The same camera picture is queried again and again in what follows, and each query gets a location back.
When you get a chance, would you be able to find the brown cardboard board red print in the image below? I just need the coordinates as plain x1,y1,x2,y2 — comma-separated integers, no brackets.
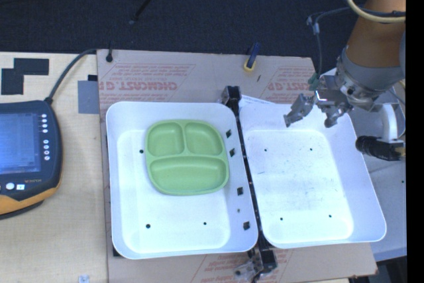
95,48,379,283

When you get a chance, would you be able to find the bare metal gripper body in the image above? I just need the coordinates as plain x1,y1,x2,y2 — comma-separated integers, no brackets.
313,70,386,114

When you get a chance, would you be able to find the black cylinder on white bracket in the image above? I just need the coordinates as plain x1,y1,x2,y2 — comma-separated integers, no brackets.
355,102,406,162

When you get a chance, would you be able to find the white plastic tray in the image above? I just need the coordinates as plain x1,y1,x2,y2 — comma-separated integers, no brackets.
105,101,260,260
238,101,388,250

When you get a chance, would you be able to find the green divided plate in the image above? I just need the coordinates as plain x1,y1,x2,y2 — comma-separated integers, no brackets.
144,119,231,196

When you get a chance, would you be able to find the white paper slip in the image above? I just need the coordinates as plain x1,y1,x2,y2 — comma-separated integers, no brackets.
240,94,276,107

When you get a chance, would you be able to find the thin black and white rod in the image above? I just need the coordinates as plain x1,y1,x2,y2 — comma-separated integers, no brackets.
231,99,267,253

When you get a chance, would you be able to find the black block with thin wires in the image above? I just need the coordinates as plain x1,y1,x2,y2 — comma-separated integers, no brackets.
233,247,278,282
219,85,241,107

